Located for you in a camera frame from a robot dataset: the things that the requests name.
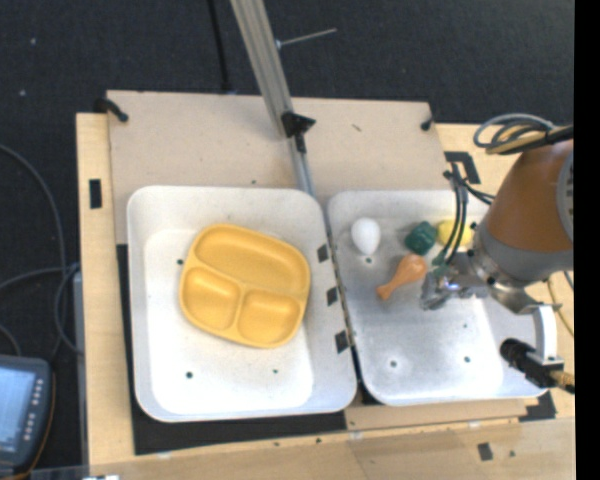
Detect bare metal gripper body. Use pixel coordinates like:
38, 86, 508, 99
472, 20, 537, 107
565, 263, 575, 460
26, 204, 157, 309
443, 250, 537, 316

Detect orange chicken drumstick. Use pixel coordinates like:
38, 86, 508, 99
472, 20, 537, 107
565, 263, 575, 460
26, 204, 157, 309
375, 253, 428, 303

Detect yellow lemon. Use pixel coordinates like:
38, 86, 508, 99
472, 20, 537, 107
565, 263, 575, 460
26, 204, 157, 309
435, 219, 477, 250

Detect white plastic tray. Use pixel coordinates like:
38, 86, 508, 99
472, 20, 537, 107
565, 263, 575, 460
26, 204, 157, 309
325, 189, 552, 408
125, 184, 359, 425

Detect dark green broccoli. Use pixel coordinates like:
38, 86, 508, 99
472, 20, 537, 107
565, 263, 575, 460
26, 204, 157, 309
404, 220, 439, 257

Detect white egg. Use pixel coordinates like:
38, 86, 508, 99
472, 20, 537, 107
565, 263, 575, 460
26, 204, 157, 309
350, 217, 383, 257

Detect thin black and white rod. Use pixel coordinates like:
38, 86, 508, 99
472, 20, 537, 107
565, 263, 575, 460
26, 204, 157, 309
327, 225, 358, 354

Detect yellow divided plate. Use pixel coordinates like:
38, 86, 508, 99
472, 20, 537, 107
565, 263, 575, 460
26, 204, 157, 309
177, 222, 313, 351

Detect pale cardboard board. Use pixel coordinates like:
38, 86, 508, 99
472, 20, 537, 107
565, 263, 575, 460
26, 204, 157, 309
104, 89, 557, 432

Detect black cylinder on white bracket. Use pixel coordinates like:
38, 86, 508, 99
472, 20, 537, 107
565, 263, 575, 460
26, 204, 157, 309
499, 304, 566, 389

